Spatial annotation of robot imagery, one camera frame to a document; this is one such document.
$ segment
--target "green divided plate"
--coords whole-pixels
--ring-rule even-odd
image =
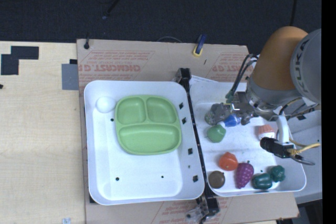
[[[182,132],[175,106],[157,95],[132,95],[116,106],[115,126],[121,147],[130,154],[154,155],[175,150]]]

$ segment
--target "white ball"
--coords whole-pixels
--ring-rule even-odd
[[[116,107],[116,101],[110,97],[101,97],[97,100],[96,107],[100,113],[108,113]]]

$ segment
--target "black tape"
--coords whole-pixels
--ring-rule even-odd
[[[1,55],[1,75],[19,75],[19,60],[38,60],[39,47],[11,46],[11,54]]]

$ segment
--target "red tomato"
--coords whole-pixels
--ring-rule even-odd
[[[226,152],[220,157],[218,164],[225,171],[233,171],[238,167],[238,160],[234,154]]]

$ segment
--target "black fabric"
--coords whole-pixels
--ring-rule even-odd
[[[321,0],[0,0],[0,40],[76,42],[79,38],[246,45],[259,54],[289,25],[321,28]]]

